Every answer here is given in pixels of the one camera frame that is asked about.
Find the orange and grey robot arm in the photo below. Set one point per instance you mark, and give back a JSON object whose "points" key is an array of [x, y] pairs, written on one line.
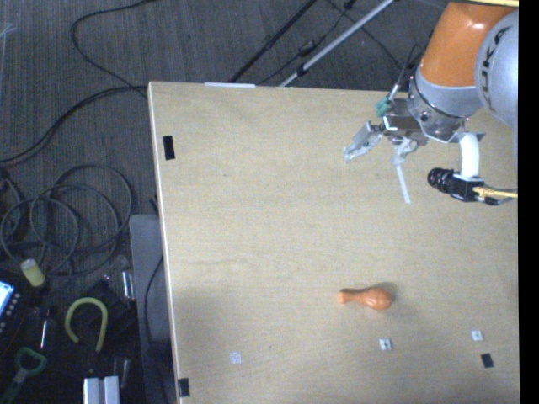
{"points": [[459, 36]]}

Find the orange toy drumstick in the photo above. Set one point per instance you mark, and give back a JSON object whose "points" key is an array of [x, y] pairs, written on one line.
{"points": [[372, 298]]}

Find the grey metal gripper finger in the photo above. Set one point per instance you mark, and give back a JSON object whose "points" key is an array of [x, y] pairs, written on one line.
{"points": [[402, 150], [363, 141]]}

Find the small pale yellow cylinder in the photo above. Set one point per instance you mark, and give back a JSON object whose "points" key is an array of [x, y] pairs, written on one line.
{"points": [[33, 272]]}

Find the pale wood board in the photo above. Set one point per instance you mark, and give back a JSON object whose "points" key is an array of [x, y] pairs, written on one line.
{"points": [[295, 225]]}

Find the black cylinder on white bracket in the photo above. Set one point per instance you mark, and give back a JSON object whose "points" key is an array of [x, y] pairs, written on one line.
{"points": [[457, 183]]}

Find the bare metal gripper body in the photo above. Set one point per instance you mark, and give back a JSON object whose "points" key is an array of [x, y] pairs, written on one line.
{"points": [[421, 120]]}

